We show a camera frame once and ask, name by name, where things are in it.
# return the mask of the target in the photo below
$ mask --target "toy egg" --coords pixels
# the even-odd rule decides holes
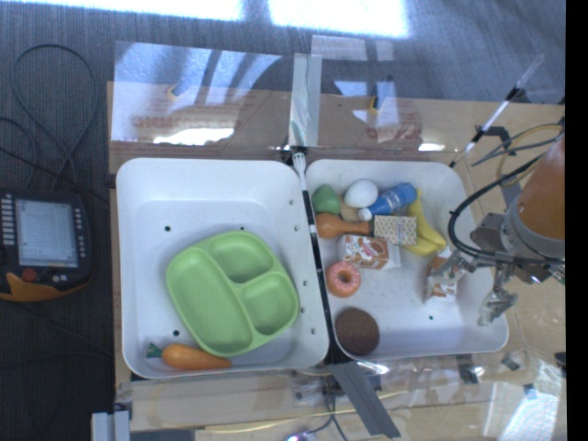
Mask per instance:
[[[317,214],[321,212],[339,214],[341,212],[339,197],[328,185],[323,185],[317,189],[311,197],[311,202],[314,207],[314,212]]]
[[[366,208],[376,202],[378,187],[369,180],[357,180],[345,192],[343,202],[352,208]]]

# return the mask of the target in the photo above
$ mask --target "small box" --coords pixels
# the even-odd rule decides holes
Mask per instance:
[[[376,216],[374,236],[395,245],[416,245],[416,218],[413,216]]]
[[[439,310],[455,306],[458,301],[458,281],[465,271],[456,265],[441,270],[451,253],[448,249],[433,258],[424,288],[424,305]]]
[[[378,237],[345,234],[339,239],[338,257],[360,268],[383,269],[400,266],[397,245]]]

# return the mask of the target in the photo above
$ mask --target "black cable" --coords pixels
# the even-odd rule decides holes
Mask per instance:
[[[30,144],[30,151],[32,152],[32,157],[33,160],[31,162],[27,161],[27,164],[32,165],[33,169],[30,172],[30,175],[28,176],[27,181],[25,182],[25,188],[29,187],[32,180],[33,180],[33,176],[35,175],[35,168],[36,163],[37,163],[37,144],[35,143],[35,139],[33,138],[32,134],[30,132],[28,132],[28,130],[26,130],[24,128],[24,126],[22,126],[21,124],[17,123],[15,120],[11,119],[11,118],[6,118],[4,116],[0,116],[0,121],[2,122],[7,122],[9,124],[12,124],[14,127],[16,127],[17,129],[21,130],[22,132],[25,133],[25,135],[27,136],[27,140],[28,143]],[[2,147],[0,147],[0,149],[2,149],[2,152],[7,153],[8,155],[17,158],[18,160],[20,160],[20,155],[16,155],[12,152],[7,151],[6,149],[3,149]]]
[[[34,317],[37,320],[41,320],[44,323],[48,324],[49,326],[53,327],[54,329],[59,330],[61,332],[64,332],[65,334],[69,334],[70,336],[73,336],[74,338],[77,338],[78,340],[81,340],[81,341],[87,343],[88,345],[93,346],[100,353],[104,354],[105,356],[109,357],[110,359],[114,359],[114,354],[111,351],[108,351],[106,348],[103,348],[102,346],[94,343],[92,340],[86,338],[85,336],[77,334],[73,330],[70,330],[69,328],[67,328],[63,325],[50,320],[48,317],[45,317],[43,315],[39,315],[36,312],[32,311],[31,309],[19,304],[18,302],[10,302],[9,300],[1,300],[1,301],[8,303],[8,304],[12,304],[13,307],[15,307],[16,309],[19,309],[20,311],[25,312],[27,315],[30,315],[31,317]]]
[[[319,431],[322,431],[322,430],[328,428],[331,424],[334,424],[335,427],[337,428],[337,431],[339,432],[339,435],[341,436],[341,438],[344,441],[347,441],[347,437],[345,436],[345,433],[343,432],[343,429],[341,429],[341,425],[339,424],[339,422],[337,421],[337,417],[335,416],[335,397],[331,393],[329,388],[330,388],[330,385],[327,384],[327,389],[325,389],[325,391],[322,393],[322,396],[324,398],[324,404],[327,407],[327,411],[330,413],[329,418],[327,419],[327,421],[324,424],[322,424],[318,428],[306,431],[305,433],[308,435],[310,435],[310,434],[314,435],[314,434],[318,433]],[[329,403],[329,397],[331,397],[331,399],[333,401],[333,405],[331,405]]]
[[[92,90],[93,90],[93,95],[92,95],[92,107],[91,107],[91,113],[89,116],[89,119],[87,120],[87,122],[85,123],[83,129],[81,130],[81,132],[79,133],[79,135],[77,136],[77,138],[75,139],[73,146],[68,149],[67,146],[64,144],[63,141],[61,141],[59,139],[59,137],[53,133],[51,130],[49,130],[43,123],[43,121],[33,112],[33,110],[30,108],[30,106],[25,102],[24,97],[20,94],[18,87],[17,87],[17,83],[16,83],[16,76],[15,73],[17,71],[17,66],[18,64],[21,62],[21,60],[27,55],[30,54],[33,51],[36,51],[38,49],[43,49],[43,48],[56,48],[59,49],[61,51],[67,51],[70,54],[72,54],[74,57],[76,57],[77,59],[79,59],[83,65],[85,66],[85,68],[87,69],[87,71],[90,73],[90,78],[91,78],[91,84],[92,84]],[[38,127],[46,134],[48,135],[54,142],[55,144],[58,146],[58,148],[61,150],[63,156],[65,157],[65,159],[62,161],[61,166],[57,172],[57,174],[51,172],[48,169],[45,169],[43,167],[41,167],[40,165],[38,165],[38,160],[37,160],[37,150],[38,150],[38,146],[35,143],[34,138],[28,133],[27,130],[25,130],[20,124],[18,124],[17,122],[15,122],[12,119],[9,118],[4,118],[4,117],[0,117],[0,120],[5,121],[5,122],[9,122],[12,125],[16,126],[18,129],[24,131],[26,133],[26,135],[28,136],[28,140],[31,142],[31,145],[33,146],[33,158],[32,161],[29,159],[26,159],[24,157],[22,157],[21,155],[18,155],[16,153],[12,153],[10,151],[8,151],[7,149],[4,149],[0,146],[0,151],[7,153],[8,155],[17,158],[18,160],[33,166],[33,171],[31,172],[30,177],[28,178],[27,182],[26,182],[26,187],[29,187],[32,177],[34,176],[34,173],[36,171],[36,169],[42,170],[44,172],[47,172],[49,174],[51,174],[54,179],[53,179],[53,184],[51,189],[54,190],[57,187],[58,181],[62,180],[62,181],[66,181],[70,184],[73,184],[74,186],[76,186],[77,188],[79,188],[80,190],[83,190],[89,194],[91,194],[92,196],[94,196],[96,199],[106,203],[107,205],[109,204],[109,201],[107,199],[104,199],[102,197],[100,197],[97,193],[95,193],[94,191],[92,191],[91,189],[85,188],[85,187],[81,187],[79,185],[79,175],[78,175],[78,171],[73,159],[73,154],[75,149],[78,147],[78,145],[80,144],[80,142],[82,141],[83,137],[86,135],[86,133],[88,132],[90,126],[92,125],[92,123],[94,122],[94,119],[96,117],[96,112],[97,112],[97,108],[98,108],[98,84],[97,84],[97,78],[96,75],[94,73],[94,70],[92,69],[91,65],[89,64],[89,62],[78,52],[74,51],[71,48],[68,48],[66,46],[62,46],[61,44],[39,44],[36,46],[32,46],[28,49],[26,49],[25,51],[21,52],[17,58],[14,60],[11,68],[10,68],[10,73],[9,73],[9,83],[10,86],[12,88],[13,94],[15,96],[15,98],[17,99],[18,103],[22,106],[22,108],[25,110],[25,112],[36,122],[36,124],[38,125]],[[69,165],[70,169],[71,169],[71,174],[72,174],[72,179],[73,180],[69,180],[67,178],[65,178],[63,176],[63,171],[65,169],[65,167]],[[59,338],[58,335],[58,331],[65,333],[65,334],[69,334],[70,336],[74,336],[75,338],[82,340],[84,342],[86,342],[87,344],[93,346],[95,349],[97,349],[97,352],[90,352],[90,351],[65,351],[64,349],[60,350],[60,351],[54,351],[54,352],[50,352],[47,353],[45,355],[32,355],[32,354],[28,354],[26,355],[24,358],[22,358],[21,360],[17,361],[17,362],[12,362],[12,363],[5,363],[3,365],[0,365],[0,369],[10,369],[10,368],[24,368],[25,370],[22,373],[22,379],[23,379],[23,384],[24,384],[24,399],[25,399],[25,404],[26,404],[26,408],[28,411],[28,417],[31,420],[31,424],[32,424],[32,428],[34,429],[34,435],[30,438],[26,438],[26,439],[18,439],[18,441],[32,441],[32,440],[36,440],[36,439],[42,439],[45,441],[50,441],[49,439],[49,435],[48,435],[48,429],[49,427],[54,423],[54,421],[56,420],[56,418],[58,417],[58,415],[62,412],[62,406],[63,406],[63,400],[64,400],[64,393],[63,390],[58,390],[57,393],[57,400],[55,401],[55,403],[51,404],[51,407],[47,407],[47,410],[43,411],[44,413],[48,413],[49,416],[45,417],[45,421],[41,421],[39,419],[39,415],[37,413],[35,413],[33,407],[31,406],[31,401],[32,401],[32,396],[29,393],[30,390],[30,382],[29,379],[27,378],[28,375],[28,370],[30,368],[30,366],[33,363],[37,363],[37,362],[42,362],[42,361],[47,361],[47,359],[49,358],[54,358],[54,357],[63,357],[63,356],[88,356],[88,357],[95,357],[95,358],[101,358],[103,360],[106,360],[108,363],[112,363],[114,361],[114,356],[110,351],[107,351],[106,349],[102,348],[101,346],[95,344],[94,342],[92,342],[91,340],[83,337],[80,334],[77,334],[69,329],[67,329],[66,327],[59,325],[56,322],[53,322],[51,320],[49,320],[46,317],[43,317],[41,315],[38,315],[36,312],[33,312],[29,309],[27,309],[24,306],[21,306],[19,304],[16,305],[16,308],[25,311],[28,315],[35,317],[36,319],[42,320],[43,322],[46,323],[48,330],[51,333],[51,337],[52,340],[54,342],[54,346],[55,347],[59,347],[60,345],[64,344],[63,339]],[[60,365],[60,371],[59,371],[62,376],[61,376],[61,383],[60,383],[60,387],[63,387],[67,381],[67,366],[66,365]]]
[[[49,175],[55,176],[57,179],[60,179],[60,180],[62,180],[64,182],[66,182],[66,183],[69,183],[70,185],[76,187],[79,191],[82,191],[84,193],[87,193],[87,194],[93,196],[95,199],[98,199],[99,201],[101,201],[101,202],[103,202],[103,203],[105,203],[107,205],[110,204],[110,201],[108,201],[108,199],[102,198],[98,193],[96,193],[92,189],[89,189],[87,187],[83,187],[79,183],[75,183],[74,181],[69,180],[69,179],[67,179],[67,178],[65,178],[65,177],[63,177],[61,175],[57,175],[56,173],[52,172],[51,170],[48,170],[47,168],[45,168],[44,166],[40,166],[39,164],[34,164],[30,160],[27,160],[25,157],[22,157],[22,156],[18,155],[17,153],[13,153],[13,152],[8,151],[7,149],[5,149],[4,147],[2,147],[1,145],[0,145],[0,151],[2,151],[4,153],[7,153],[8,155],[10,155],[10,156],[12,156],[12,157],[20,160],[21,162],[24,162],[25,164],[28,164],[28,165],[30,165],[30,166],[32,166],[34,168],[39,169],[43,173],[47,173]]]
[[[4,302],[12,304],[15,309],[19,309],[20,311],[25,312],[27,315],[34,317],[35,319],[46,323],[46,328],[49,329],[51,333],[51,337],[53,340],[53,346],[59,347],[63,346],[64,341],[62,338],[59,337],[58,331],[63,332],[65,334],[69,334],[77,338],[78,340],[84,341],[85,343],[93,346],[97,351],[80,351],[80,350],[65,350],[60,349],[56,351],[51,351],[50,353],[44,353],[40,355],[32,355],[28,354],[24,358],[13,361],[9,363],[0,364],[0,369],[11,369],[11,368],[24,368],[22,373],[22,382],[24,387],[24,394],[25,394],[25,404],[27,405],[28,417],[32,422],[32,426],[35,430],[35,434],[31,437],[26,438],[12,438],[10,440],[3,439],[3,441],[34,441],[37,439],[42,439],[45,441],[51,441],[48,437],[47,433],[49,427],[55,422],[59,414],[62,412],[62,407],[64,404],[64,394],[63,390],[60,390],[57,394],[57,400],[51,404],[51,407],[48,407],[48,410],[51,408],[50,415],[47,417],[47,421],[44,423],[40,423],[38,421],[38,414],[34,413],[33,408],[30,406],[30,401],[32,399],[32,394],[29,392],[29,381],[27,379],[27,374],[29,372],[30,366],[33,363],[43,363],[47,362],[48,359],[52,359],[55,357],[66,357],[66,356],[84,356],[84,357],[92,357],[95,359],[100,359],[103,361],[108,362],[111,364],[114,361],[114,355],[112,352],[108,351],[107,349],[103,348],[100,345],[95,344],[91,340],[85,338],[84,336],[77,334],[76,332],[60,325],[56,322],[53,322],[48,317],[39,315],[36,312],[32,311],[31,309],[17,303],[17,302],[9,302],[5,300]],[[60,373],[61,373],[61,381],[60,387],[63,387],[67,380],[67,366],[61,365],[60,366]]]
[[[528,145],[523,145],[521,147],[514,147],[513,149],[501,150],[504,146],[510,145],[513,141],[516,141],[520,137],[526,136],[529,132],[533,132],[534,130],[538,130],[538,129],[545,129],[548,127],[555,127],[557,125],[561,126],[561,123],[562,123],[562,121],[539,124],[537,126],[529,128],[527,130],[524,130],[523,132],[519,132],[518,134],[515,134],[513,137],[507,139],[506,141],[501,142],[500,145],[497,145],[496,147],[494,147],[491,151],[486,153],[479,160],[472,163],[471,166],[477,166],[479,164],[486,162],[487,160],[490,160],[494,157],[498,157],[500,155],[505,155],[505,154],[509,154],[509,153],[516,153],[516,152],[528,150],[528,149],[534,149],[534,148],[541,147],[543,145],[547,145],[549,143],[553,143],[555,141],[558,141],[561,138],[561,136],[563,135],[563,129],[561,129],[560,133],[557,136],[555,136],[551,139],[547,139],[545,141],[536,142],[536,143],[532,143],[532,144],[528,144]]]
[[[45,48],[55,48],[55,49],[59,49],[62,51],[66,51],[69,52],[70,54],[72,54],[74,57],[76,57],[77,59],[79,59],[82,64],[85,66],[85,68],[88,70],[88,72],[90,73],[90,78],[92,80],[92,88],[93,88],[93,103],[92,103],[92,109],[91,109],[91,114],[90,117],[88,119],[88,121],[86,122],[84,128],[82,129],[82,131],[80,132],[80,134],[78,135],[78,138],[76,139],[76,141],[74,142],[73,146],[71,147],[71,149],[68,149],[65,144],[59,139],[59,137],[57,137],[56,134],[54,134],[51,130],[47,129],[45,127],[45,125],[43,124],[42,120],[35,115],[35,113],[32,111],[32,109],[27,105],[27,103],[25,102],[23,96],[20,94],[20,92],[18,91],[17,88],[17,84],[15,82],[15,71],[16,68],[19,64],[19,62],[29,53],[39,50],[39,49],[45,49]],[[97,78],[96,75],[94,73],[94,70],[92,69],[92,66],[90,65],[90,63],[86,60],[86,58],[84,56],[82,56],[80,53],[78,53],[77,51],[74,51],[73,49],[67,47],[67,46],[63,46],[62,44],[54,44],[54,43],[46,43],[46,44],[37,44],[35,46],[31,46],[28,49],[22,51],[17,58],[14,60],[12,67],[10,69],[10,73],[9,73],[9,83],[10,86],[12,88],[13,94],[15,95],[16,99],[18,100],[18,103],[20,103],[20,105],[23,107],[23,109],[25,110],[25,112],[31,116],[35,122],[39,125],[39,127],[43,130],[43,132],[45,132],[49,137],[51,137],[53,139],[53,141],[57,144],[57,146],[60,148],[60,150],[62,151],[63,155],[66,157],[65,160],[62,162],[61,167],[59,168],[58,171],[58,176],[62,175],[63,169],[65,168],[65,166],[67,164],[70,165],[70,168],[72,170],[72,176],[73,176],[73,181],[75,183],[78,182],[78,172],[75,166],[75,162],[74,159],[72,157],[73,152],[75,151],[75,149],[77,148],[77,146],[79,145],[80,141],[83,139],[83,137],[85,136],[85,134],[88,132],[92,122],[94,121],[94,118],[96,116],[96,112],[97,112],[97,108],[98,108],[98,85],[97,85]],[[54,182],[53,182],[53,187],[52,189],[55,189],[57,185],[57,178],[55,178]]]
[[[530,160],[526,164],[519,166],[518,168],[516,168],[514,171],[512,171],[508,175],[505,175],[502,178],[499,178],[499,179],[493,181],[492,183],[490,183],[486,187],[483,187],[482,189],[476,191],[469,198],[466,198],[459,206],[457,206],[455,210],[450,211],[449,224],[447,225],[447,233],[449,235],[449,240],[461,252],[463,252],[464,254],[467,254],[469,256],[472,256],[474,258],[481,258],[484,256],[487,258],[491,258],[491,260],[496,263],[506,263],[506,264],[513,263],[515,265],[520,265],[520,266],[525,265],[525,264],[561,265],[564,263],[562,260],[556,260],[556,259],[524,258],[524,257],[520,257],[520,256],[512,256],[512,255],[507,255],[507,254],[496,254],[495,252],[488,252],[486,250],[482,250],[480,248],[475,248],[475,247],[467,245],[466,243],[463,243],[462,241],[460,241],[460,239],[456,235],[456,221],[458,220],[459,215],[467,207],[469,207],[478,198],[481,198],[483,195],[485,195],[488,191],[490,191],[491,189],[500,185],[505,180],[512,178],[513,176],[516,176],[520,173],[523,173],[527,168],[530,168],[535,162],[537,162],[542,156],[543,156],[543,154],[535,157],[533,160]]]

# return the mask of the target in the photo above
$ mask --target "small plastic bottle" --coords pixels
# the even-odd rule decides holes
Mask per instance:
[[[357,212],[357,217],[362,221],[369,221],[376,215],[390,215],[400,208],[413,203],[416,197],[416,188],[413,185],[400,183],[381,193],[371,206],[360,209]]]

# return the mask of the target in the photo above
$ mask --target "orange carrot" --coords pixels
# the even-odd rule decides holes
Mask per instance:
[[[180,343],[167,346],[162,352],[162,360],[173,368],[190,370],[224,369],[232,365],[229,359]]]

